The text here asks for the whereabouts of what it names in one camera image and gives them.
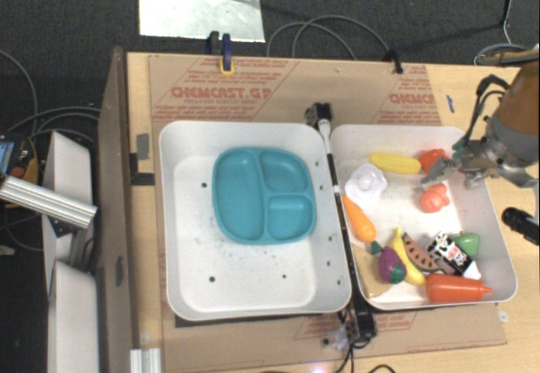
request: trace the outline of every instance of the silver metal bar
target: silver metal bar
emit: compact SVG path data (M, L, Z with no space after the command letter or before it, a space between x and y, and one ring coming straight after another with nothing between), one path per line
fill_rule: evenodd
M52 219L88 229L97 207L65 197L13 176L0 174L0 199L46 214Z

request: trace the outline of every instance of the yellow corn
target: yellow corn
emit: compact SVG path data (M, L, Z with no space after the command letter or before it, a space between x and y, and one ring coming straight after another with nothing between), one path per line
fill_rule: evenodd
M370 163L381 170L406 175L418 174L422 169L417 159L397 154L373 153L370 155Z

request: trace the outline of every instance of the wooden table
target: wooden table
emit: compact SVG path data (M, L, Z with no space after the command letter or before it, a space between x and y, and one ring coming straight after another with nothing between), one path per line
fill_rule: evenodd
M511 82L517 69L485 68L474 66L428 65L429 81L443 125L466 130L472 115L475 89L479 81L491 73ZM128 112L130 119L130 152L135 152L136 135L149 131L149 63L148 54L130 53L127 56ZM450 110L447 96L453 102L454 112ZM485 113L491 114L496 102L491 101ZM477 125L474 137L483 133L483 123ZM153 172L151 159L140 161L139 170ZM537 166L532 168L537 176ZM505 180L488 180L495 211L501 215L509 207L517 207L534 213L532 191L522 191ZM159 298L159 267L157 235L155 228L155 190L152 186L137 186L132 189L132 221L134 222L134 255L136 305L139 330L149 338L150 346L162 342ZM396 355L384 358L365 358L355 362L354 371L365 372L376 365L388 364L395 371L538 371L540 368L540 288L538 247L525 241L521 235L501 223L505 241L510 251L518 278L518 290L513 299L499 305L499 311L507 316L504 323L508 343L503 346L476 349L457 349L452 351L429 352L421 354ZM339 362L326 362L317 365L283 366L272 369L231 370L245 373L261 371L283 372L333 372Z

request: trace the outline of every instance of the white tray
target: white tray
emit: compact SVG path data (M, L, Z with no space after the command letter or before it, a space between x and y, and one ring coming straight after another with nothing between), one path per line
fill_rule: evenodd
M284 149L310 172L316 225L303 240L253 246L219 229L212 171L236 147ZM303 124L173 122L159 137L170 307L192 321L341 310L351 283L322 138Z
M354 170L368 161L373 152L418 157L430 149L444 149L451 156L451 146L463 136L454 127L409 127L379 125L347 125L336 128L331 137L332 152L337 167L337 178L344 186ZM455 173L445 184L451 205L438 213L427 214L419 207L422 192L418 175L398 175L385 172L388 188L381 201L369 212L368 218L377 228L376 240L386 245L401 226L421 246L433 239L439 231L449 235L461 230L478 234L480 248L475 260L484 285L493 289L482 302L509 300L517 290L516 273L512 266L505 240L501 233L488 188L480 182L477 188L467 190L463 174ZM350 230L350 240L367 248ZM417 309L433 307L425 296L424 288L401 282L383 295L364 297L382 310Z

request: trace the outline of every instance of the blue mark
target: blue mark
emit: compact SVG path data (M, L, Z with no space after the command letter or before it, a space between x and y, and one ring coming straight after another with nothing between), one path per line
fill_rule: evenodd
M448 107L450 107L450 112L456 113L454 111L454 101L452 100L452 98L449 95L447 95L446 99L448 100Z

